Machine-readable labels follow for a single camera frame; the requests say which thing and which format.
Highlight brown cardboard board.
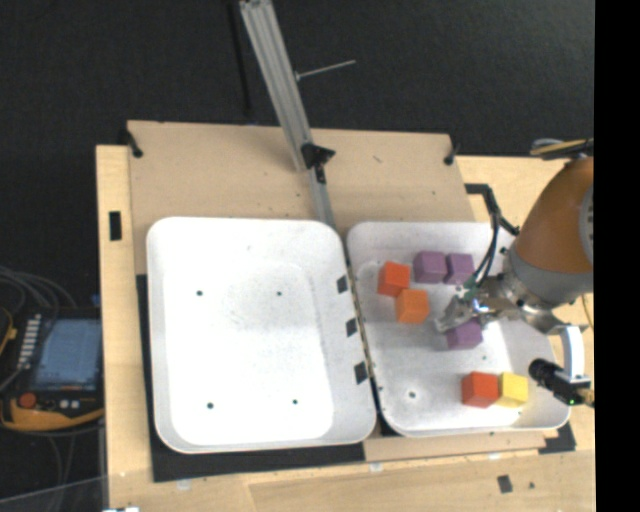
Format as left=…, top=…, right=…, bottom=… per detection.
left=125, top=119, right=549, bottom=464

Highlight red cube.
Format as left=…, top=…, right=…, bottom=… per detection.
left=460, top=370, right=501, bottom=410
left=377, top=260, right=413, bottom=299

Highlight thin black and white rod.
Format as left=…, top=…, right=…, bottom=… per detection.
left=344, top=253, right=382, bottom=397

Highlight yellow cube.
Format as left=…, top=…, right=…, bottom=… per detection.
left=495, top=371, right=530, bottom=409

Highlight black cylinder on white bracket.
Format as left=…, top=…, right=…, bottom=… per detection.
left=528, top=323, right=593, bottom=407

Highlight purple cube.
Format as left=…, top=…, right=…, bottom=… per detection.
left=412, top=250, right=449, bottom=285
left=444, top=252, right=477, bottom=287
left=444, top=319, right=485, bottom=352

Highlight orange cube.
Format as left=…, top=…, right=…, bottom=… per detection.
left=395, top=288, right=432, bottom=326

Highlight white plastic tray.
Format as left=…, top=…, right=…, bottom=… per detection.
left=145, top=215, right=378, bottom=455
left=345, top=220, right=573, bottom=438

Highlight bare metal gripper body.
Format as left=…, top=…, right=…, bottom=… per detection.
left=471, top=274, right=571, bottom=335

